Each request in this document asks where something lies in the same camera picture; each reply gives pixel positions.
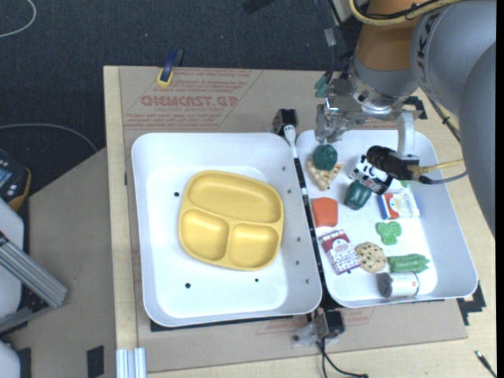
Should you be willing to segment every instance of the orange toy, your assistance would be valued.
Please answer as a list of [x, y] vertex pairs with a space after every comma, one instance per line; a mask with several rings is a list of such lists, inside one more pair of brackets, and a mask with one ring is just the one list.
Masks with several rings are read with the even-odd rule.
[[316, 198], [312, 201], [315, 227], [334, 227], [338, 224], [338, 202], [332, 198]]

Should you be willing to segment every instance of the cookie toy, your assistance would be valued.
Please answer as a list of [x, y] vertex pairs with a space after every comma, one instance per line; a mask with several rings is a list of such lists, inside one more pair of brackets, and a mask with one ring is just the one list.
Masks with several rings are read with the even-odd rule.
[[396, 244], [397, 237], [402, 233], [401, 225], [397, 221], [380, 222], [376, 225], [376, 231], [381, 235], [381, 240], [385, 245]]
[[375, 243], [361, 243], [355, 247], [361, 260], [361, 267], [370, 273], [381, 272], [387, 265], [384, 250]]

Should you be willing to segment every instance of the green toy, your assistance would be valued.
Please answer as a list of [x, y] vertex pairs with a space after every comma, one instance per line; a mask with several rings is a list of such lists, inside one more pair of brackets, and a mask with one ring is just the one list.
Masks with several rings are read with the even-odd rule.
[[389, 256], [388, 264], [391, 267], [392, 273], [413, 272], [421, 273], [428, 269], [427, 264], [430, 262], [422, 254], [408, 254], [402, 256]]
[[313, 165], [316, 169], [332, 171], [338, 161], [338, 153], [331, 144], [321, 144], [313, 152]]
[[397, 221], [378, 223], [376, 231], [381, 235], [381, 240], [385, 245], [394, 245], [397, 243], [397, 237], [402, 234], [401, 225]]
[[371, 197], [370, 187], [363, 185], [358, 181], [352, 182], [346, 189], [345, 206], [354, 210], [359, 210]]

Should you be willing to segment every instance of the white tray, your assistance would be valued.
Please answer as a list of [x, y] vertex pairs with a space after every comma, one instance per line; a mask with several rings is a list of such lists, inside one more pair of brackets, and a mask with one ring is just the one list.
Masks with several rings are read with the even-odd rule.
[[[346, 132], [342, 140], [333, 143], [338, 152], [338, 162], [344, 166], [326, 191], [321, 191], [314, 184], [305, 169], [306, 161], [311, 158], [317, 145], [313, 131], [302, 133], [296, 142], [306, 175], [308, 195], [311, 200], [327, 196], [339, 203], [339, 223], [333, 229], [317, 228], [317, 236], [334, 229], [343, 229], [355, 246], [370, 241], [379, 244], [387, 256], [419, 253], [431, 260], [429, 269], [418, 274], [420, 290], [417, 296], [385, 299], [378, 292], [376, 275], [360, 268], [350, 273], [336, 275], [326, 254], [319, 246], [328, 292], [339, 304], [346, 307], [361, 307], [392, 302], [459, 298], [471, 295], [476, 290], [477, 277], [473, 260], [444, 184], [409, 184], [421, 216], [398, 220], [402, 234], [398, 238], [398, 243], [392, 246], [383, 245], [380, 235], [376, 232], [376, 223], [383, 221], [383, 218], [375, 194], [360, 210], [352, 210], [343, 204], [347, 187], [351, 182], [349, 174], [359, 157], [374, 145], [396, 150], [396, 131], [355, 130]], [[418, 132], [415, 135], [413, 154], [420, 157], [421, 165], [438, 163], [431, 143]], [[431, 172], [428, 176], [432, 179], [443, 178], [440, 171]]]
[[[287, 142], [271, 133], [150, 133], [132, 147], [143, 303], [167, 327], [309, 313], [321, 282]], [[188, 180], [217, 170], [272, 185], [284, 205], [275, 261], [244, 272], [209, 265], [181, 246], [177, 225]]]

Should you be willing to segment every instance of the blue clip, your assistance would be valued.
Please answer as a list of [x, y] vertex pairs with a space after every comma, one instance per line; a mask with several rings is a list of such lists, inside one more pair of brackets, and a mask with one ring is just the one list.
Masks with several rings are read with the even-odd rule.
[[315, 98], [324, 98], [326, 93], [328, 92], [329, 84], [323, 83], [321, 87], [315, 91]]
[[160, 87], [166, 88], [173, 79], [173, 68], [177, 67], [182, 61], [183, 50], [178, 47], [173, 47], [169, 53], [168, 58], [166, 59], [165, 67], [159, 70], [159, 74], [157, 75], [157, 85]]
[[324, 74], [318, 81], [315, 83], [315, 89], [320, 90], [324, 84], [327, 83], [328, 75]]

